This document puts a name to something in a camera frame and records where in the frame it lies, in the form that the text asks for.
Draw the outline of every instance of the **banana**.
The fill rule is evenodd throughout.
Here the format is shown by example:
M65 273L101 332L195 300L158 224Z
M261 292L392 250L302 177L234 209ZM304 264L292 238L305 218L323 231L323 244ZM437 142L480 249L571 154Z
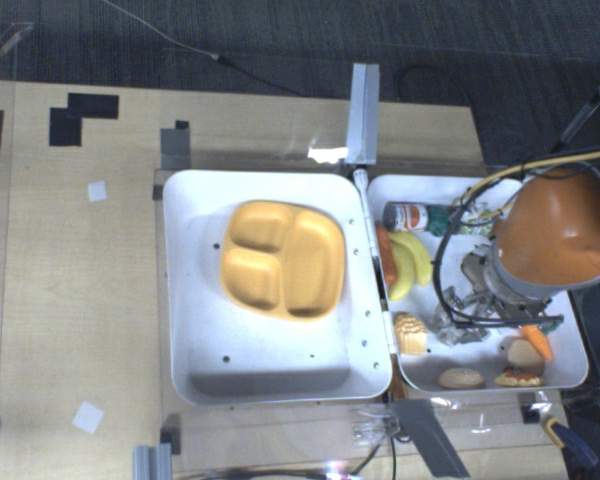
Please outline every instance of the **banana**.
M416 279L420 286L427 286L433 277L433 266L431 265L431 255L424 244L408 231L392 231L389 233L389 240L394 244L406 247L413 256L416 265Z
M416 279L416 265L409 249L391 242L391 255L396 264L396 280L389 287L389 300L392 302L405 298L413 288Z

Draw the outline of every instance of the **carrot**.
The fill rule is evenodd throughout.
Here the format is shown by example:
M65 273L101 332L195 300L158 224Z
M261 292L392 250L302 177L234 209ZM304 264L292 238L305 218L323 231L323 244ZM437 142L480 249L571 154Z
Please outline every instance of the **carrot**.
M525 337L529 340L529 343L533 345L538 353L544 357L547 361L553 360L553 352L551 352L551 345L549 340L542 334L542 331L537 325L523 325L520 327Z
M380 250L380 261L382 262L382 273L384 282L390 286L397 278L396 264L391 254L391 242L389 234L384 226L376 225L376 237L378 238L378 249Z

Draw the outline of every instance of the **bottle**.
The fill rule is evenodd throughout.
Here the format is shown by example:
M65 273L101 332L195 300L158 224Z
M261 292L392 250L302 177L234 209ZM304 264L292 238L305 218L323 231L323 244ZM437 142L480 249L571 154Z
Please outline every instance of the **bottle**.
M428 231L433 236L444 235L453 206L422 203L387 203L382 212L382 223L388 231Z

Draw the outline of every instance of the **white square paper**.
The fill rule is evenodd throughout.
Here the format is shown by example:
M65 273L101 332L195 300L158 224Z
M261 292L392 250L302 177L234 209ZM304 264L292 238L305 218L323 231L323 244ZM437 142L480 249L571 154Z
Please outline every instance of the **white square paper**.
M89 402L82 402L75 418L73 418L73 424L80 430L94 434L98 429L98 425L100 425L100 421L102 421L102 416L104 416L104 411Z
M89 201L104 201L107 198L107 186L104 181L89 183Z

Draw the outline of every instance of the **orange plate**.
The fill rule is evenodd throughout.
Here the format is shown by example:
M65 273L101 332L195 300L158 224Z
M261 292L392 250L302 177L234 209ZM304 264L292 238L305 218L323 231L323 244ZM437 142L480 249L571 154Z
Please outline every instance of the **orange plate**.
M310 321L338 304L344 266L344 237L332 219L303 206L250 201L229 222L220 281L239 306Z

